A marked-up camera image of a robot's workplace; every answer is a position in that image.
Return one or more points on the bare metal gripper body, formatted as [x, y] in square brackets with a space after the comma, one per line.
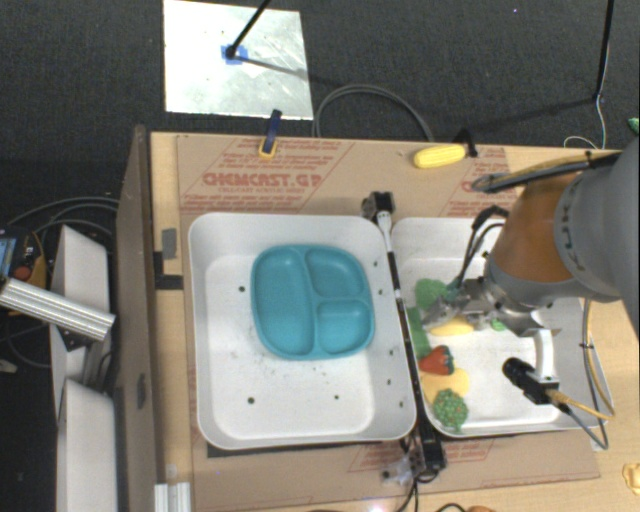
[492, 307]

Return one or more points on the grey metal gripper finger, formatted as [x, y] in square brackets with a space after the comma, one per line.
[452, 303]
[440, 318]

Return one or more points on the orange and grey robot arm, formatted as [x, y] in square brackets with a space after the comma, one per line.
[590, 225]

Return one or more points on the yellow banana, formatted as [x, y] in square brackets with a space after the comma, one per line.
[452, 329]

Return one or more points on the small green toy piece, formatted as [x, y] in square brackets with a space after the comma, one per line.
[498, 325]

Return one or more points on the green broccoli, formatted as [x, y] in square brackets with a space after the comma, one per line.
[429, 292]

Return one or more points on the green long vegetable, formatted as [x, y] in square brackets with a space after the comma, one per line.
[419, 337]

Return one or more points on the red strawberry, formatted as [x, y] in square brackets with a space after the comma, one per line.
[436, 361]

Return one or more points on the thin black and white rod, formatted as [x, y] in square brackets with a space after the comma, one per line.
[400, 295]

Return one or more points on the yellow toy food piece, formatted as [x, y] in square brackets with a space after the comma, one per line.
[452, 382]

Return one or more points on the white plastic tray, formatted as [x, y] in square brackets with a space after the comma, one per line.
[500, 380]
[280, 400]

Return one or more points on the green grapes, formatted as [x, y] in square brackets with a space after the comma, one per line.
[450, 409]

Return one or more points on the blue divided plate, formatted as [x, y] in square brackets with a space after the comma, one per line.
[295, 300]

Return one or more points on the yellow corn cob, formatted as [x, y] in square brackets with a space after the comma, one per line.
[439, 156]

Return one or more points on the brown cardboard board red print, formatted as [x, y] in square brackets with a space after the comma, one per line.
[320, 170]

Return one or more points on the pale yellow toy food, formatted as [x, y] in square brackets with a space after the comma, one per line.
[633, 476]

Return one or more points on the green toy food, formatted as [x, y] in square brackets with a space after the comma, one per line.
[635, 124]

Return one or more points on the black cylinder on white bracket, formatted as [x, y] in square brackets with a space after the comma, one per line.
[525, 377]

